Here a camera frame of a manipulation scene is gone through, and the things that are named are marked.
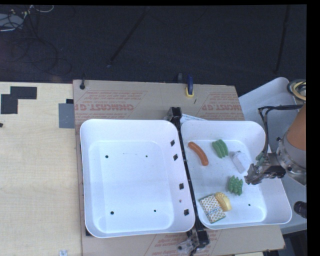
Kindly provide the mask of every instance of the patterned square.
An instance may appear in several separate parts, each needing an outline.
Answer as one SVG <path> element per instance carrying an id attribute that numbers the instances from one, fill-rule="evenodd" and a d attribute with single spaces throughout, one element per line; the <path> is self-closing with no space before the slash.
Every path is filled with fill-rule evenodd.
<path id="1" fill-rule="evenodd" d="M 210 223 L 217 222 L 226 217 L 214 194 L 200 199 L 199 202 Z"/>

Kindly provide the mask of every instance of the brown toy sausage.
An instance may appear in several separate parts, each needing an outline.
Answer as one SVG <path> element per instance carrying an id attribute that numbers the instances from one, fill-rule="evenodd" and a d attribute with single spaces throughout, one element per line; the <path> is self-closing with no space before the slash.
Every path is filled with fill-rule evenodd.
<path id="1" fill-rule="evenodd" d="M 196 143 L 192 141 L 188 143 L 188 146 L 199 156 L 203 166 L 207 166 L 209 164 L 207 155 L 205 154 L 205 152 L 202 150 L 201 147 L 199 147 Z"/>

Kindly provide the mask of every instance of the cardboard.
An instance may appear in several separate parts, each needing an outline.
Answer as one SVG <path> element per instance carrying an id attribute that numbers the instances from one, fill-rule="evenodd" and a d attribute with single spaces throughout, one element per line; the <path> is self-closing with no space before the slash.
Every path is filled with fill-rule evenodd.
<path id="1" fill-rule="evenodd" d="M 170 107 L 206 120 L 244 120 L 234 86 L 194 84 L 194 96 L 186 96 L 186 84 L 124 81 L 73 81 L 75 135 L 79 183 L 82 253 L 84 256 L 183 256 L 178 244 L 183 233 L 96 238 L 86 233 L 79 129 L 88 119 L 164 119 Z M 218 256 L 279 250 L 285 246 L 278 225 L 206 229 L 210 244 L 196 255 Z"/>

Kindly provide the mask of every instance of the blue clamp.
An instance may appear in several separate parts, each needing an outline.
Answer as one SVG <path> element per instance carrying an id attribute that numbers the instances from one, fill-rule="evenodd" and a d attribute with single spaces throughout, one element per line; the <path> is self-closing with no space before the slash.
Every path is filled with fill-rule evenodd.
<path id="1" fill-rule="evenodd" d="M 187 76 L 187 87 L 185 88 L 185 94 L 187 97 L 192 98 L 194 94 L 194 80 L 190 74 Z"/>

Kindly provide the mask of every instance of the white tray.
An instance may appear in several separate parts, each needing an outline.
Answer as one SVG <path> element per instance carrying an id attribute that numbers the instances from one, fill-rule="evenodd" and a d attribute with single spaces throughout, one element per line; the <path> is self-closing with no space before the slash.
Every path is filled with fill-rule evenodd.
<path id="1" fill-rule="evenodd" d="M 201 222 L 210 229 L 226 229 L 255 225 L 288 223 L 292 217 L 291 207 L 280 179 L 264 179 L 257 185 L 248 185 L 229 156 L 219 158 L 212 142 L 222 139 L 230 152 L 241 151 L 252 163 L 265 144 L 265 131 L 253 121 L 198 121 L 189 120 L 182 124 L 181 134 L 187 164 L 194 190 Z M 192 141 L 206 153 L 209 164 L 203 166 L 200 158 L 188 147 Z M 228 191 L 227 183 L 231 176 L 243 180 L 242 194 Z M 199 204 L 199 199 L 216 192 L 225 193 L 232 210 L 226 217 L 210 223 Z"/>
<path id="2" fill-rule="evenodd" d="M 80 128 L 80 140 L 84 219 L 93 236 L 185 232 L 193 227 L 195 213 L 172 123 L 90 119 Z"/>

